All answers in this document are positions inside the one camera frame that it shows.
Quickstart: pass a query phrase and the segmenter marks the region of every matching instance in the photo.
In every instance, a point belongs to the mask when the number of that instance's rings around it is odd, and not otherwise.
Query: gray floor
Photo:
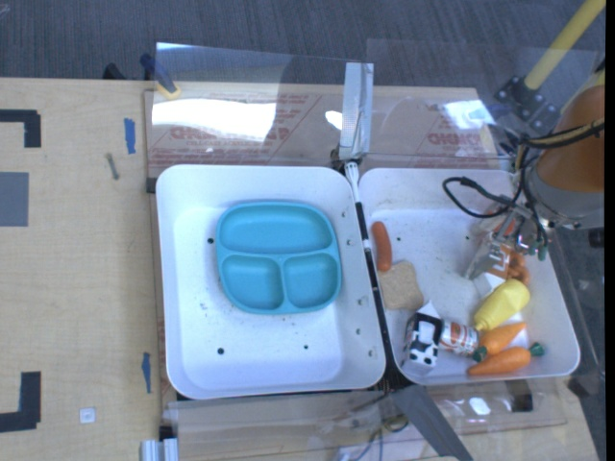
[[[583,1],[0,0],[0,76],[99,79],[113,62],[141,79],[139,57],[164,41],[371,61],[377,84],[473,86],[491,101]],[[545,82],[549,100],[563,106],[604,50],[602,12]],[[571,387],[605,459],[604,249],[587,236],[558,234],[558,274],[583,350]]]

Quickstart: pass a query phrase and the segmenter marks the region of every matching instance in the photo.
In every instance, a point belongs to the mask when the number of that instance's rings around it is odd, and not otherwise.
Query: toy carrot
[[[544,355],[545,350],[539,343],[534,343],[529,349],[511,347],[495,355],[489,355],[482,362],[474,364],[468,369],[470,376],[486,376],[490,374],[504,374],[528,366],[531,358]]]
[[[501,325],[487,331],[479,340],[479,347],[475,350],[472,358],[481,362],[488,354],[500,353],[523,329],[526,324],[521,321],[510,325]]]

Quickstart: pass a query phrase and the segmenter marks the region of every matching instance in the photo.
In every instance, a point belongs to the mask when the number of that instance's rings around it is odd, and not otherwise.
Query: can
[[[459,355],[472,355],[479,347],[479,332],[454,321],[444,320],[440,347]]]

